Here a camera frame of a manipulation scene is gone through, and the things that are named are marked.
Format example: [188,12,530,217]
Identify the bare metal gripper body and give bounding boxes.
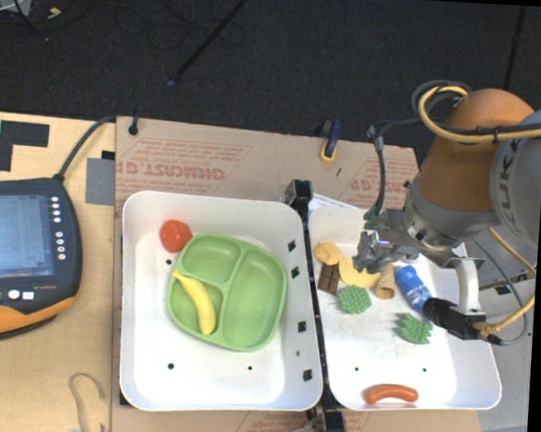
[358,205,469,266]

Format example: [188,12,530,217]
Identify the yellow cheese slice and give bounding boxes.
[335,255,384,290]

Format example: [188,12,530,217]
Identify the tan ice cream cone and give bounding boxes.
[375,261,398,300]

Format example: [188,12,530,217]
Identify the yellow biscuit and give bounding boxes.
[312,240,345,267]

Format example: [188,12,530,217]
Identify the brown chocolate bar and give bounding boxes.
[316,261,343,297]

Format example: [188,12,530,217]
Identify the blue bottle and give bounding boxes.
[392,263,436,315]

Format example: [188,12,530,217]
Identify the green grapes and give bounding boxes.
[335,284,374,317]

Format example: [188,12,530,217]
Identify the thin black and white rod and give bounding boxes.
[282,198,354,428]

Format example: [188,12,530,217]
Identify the white plastic tray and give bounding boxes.
[108,188,337,425]
[294,203,515,422]

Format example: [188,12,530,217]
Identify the green divided plate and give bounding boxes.
[161,228,292,356]

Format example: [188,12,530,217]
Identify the orange sausage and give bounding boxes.
[361,381,421,409]

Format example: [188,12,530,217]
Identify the brown cardboard board red print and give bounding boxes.
[93,114,509,432]

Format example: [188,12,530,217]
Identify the yellow banana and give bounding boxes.
[167,269,222,337]

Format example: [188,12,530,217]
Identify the red tomato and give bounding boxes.
[157,217,195,255]

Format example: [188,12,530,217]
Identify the black cylinder on white bracket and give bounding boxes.
[420,252,492,343]

